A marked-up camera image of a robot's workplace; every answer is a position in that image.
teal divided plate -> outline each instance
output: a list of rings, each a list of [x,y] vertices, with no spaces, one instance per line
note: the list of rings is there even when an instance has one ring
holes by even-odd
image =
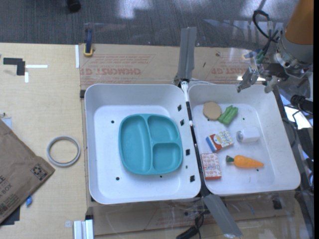
[[[123,119],[119,149],[123,165],[136,174],[170,173],[183,159],[179,130],[162,115],[135,114]]]

white plastic tray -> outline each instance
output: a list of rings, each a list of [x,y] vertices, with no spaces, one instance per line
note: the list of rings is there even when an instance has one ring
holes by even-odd
[[[85,112],[89,188],[98,203],[177,200],[193,198],[199,193],[198,165],[181,89],[174,85],[96,84],[86,90]],[[142,113],[164,115],[176,123],[183,161],[175,171],[138,175],[122,164],[118,138],[120,123],[128,115]]]
[[[292,190],[300,184],[300,173],[273,93],[265,93],[264,86],[253,85],[237,93],[234,85],[194,85],[188,91],[194,130],[200,153],[210,153],[206,137],[228,130],[234,144],[216,153],[222,173],[221,179],[206,180],[210,192],[218,195],[248,194],[267,191]],[[239,108],[238,115],[228,125],[208,121],[203,105],[213,101],[222,111],[229,105]],[[257,142],[240,143],[236,132],[255,126],[260,130]],[[265,164],[259,169],[243,169],[226,164],[226,155],[237,154],[255,158]]]

white ring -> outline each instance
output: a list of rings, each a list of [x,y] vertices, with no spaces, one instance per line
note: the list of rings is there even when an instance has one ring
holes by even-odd
[[[61,163],[61,162],[57,162],[55,161],[52,157],[51,157],[51,154],[50,154],[50,150],[51,150],[51,147],[54,143],[56,143],[57,141],[60,141],[60,140],[68,140],[72,143],[74,143],[77,147],[77,154],[75,156],[75,158],[73,158],[71,161],[69,162],[66,162],[66,163]],[[48,159],[49,161],[56,165],[56,166],[59,166],[59,167],[67,167],[67,166],[70,166],[70,165],[73,165],[80,157],[80,154],[81,154],[81,147],[80,147],[80,144],[78,143],[78,141],[76,139],[74,139],[73,137],[71,136],[68,136],[68,135],[61,135],[61,136],[58,136],[56,138],[54,138],[49,144],[48,144],[48,147],[46,148],[46,154],[48,156]]]

orange carrot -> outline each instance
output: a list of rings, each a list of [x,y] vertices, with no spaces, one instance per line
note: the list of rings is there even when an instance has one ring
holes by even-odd
[[[234,158],[230,156],[226,156],[226,163],[231,163],[231,162],[234,162],[234,165],[238,167],[246,167],[246,168],[264,166],[264,163],[249,157],[242,156],[242,155],[236,155]]]

wooden table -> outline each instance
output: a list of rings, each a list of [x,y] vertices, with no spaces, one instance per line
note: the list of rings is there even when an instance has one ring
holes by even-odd
[[[74,45],[0,43],[0,111],[12,119],[12,130],[38,156],[46,160],[48,143],[70,135],[81,145],[79,160],[56,171],[33,195],[29,207],[21,206],[20,221],[0,226],[6,239],[71,239],[75,220],[87,211],[80,72],[76,68]],[[26,65],[48,65],[28,69],[29,82],[16,75],[16,67],[4,65],[3,58],[22,58]],[[75,156],[69,142],[52,148],[52,156],[66,162]],[[245,238],[308,238],[307,227],[296,202],[295,214],[238,222]],[[175,238],[187,228],[98,236],[97,238]],[[225,238],[218,225],[206,225],[202,237]]]

